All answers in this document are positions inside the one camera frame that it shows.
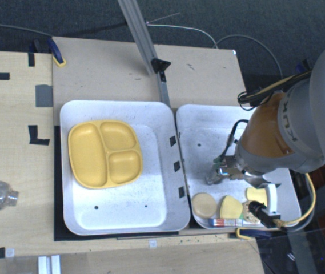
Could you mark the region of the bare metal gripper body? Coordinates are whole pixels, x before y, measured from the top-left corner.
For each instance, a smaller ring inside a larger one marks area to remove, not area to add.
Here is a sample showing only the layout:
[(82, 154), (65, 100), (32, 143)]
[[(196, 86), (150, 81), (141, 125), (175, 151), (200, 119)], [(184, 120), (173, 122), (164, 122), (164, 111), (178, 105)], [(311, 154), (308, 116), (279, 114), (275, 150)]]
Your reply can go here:
[(254, 188), (266, 183), (264, 173), (249, 167), (238, 156), (225, 156), (218, 168), (219, 179), (244, 180)]

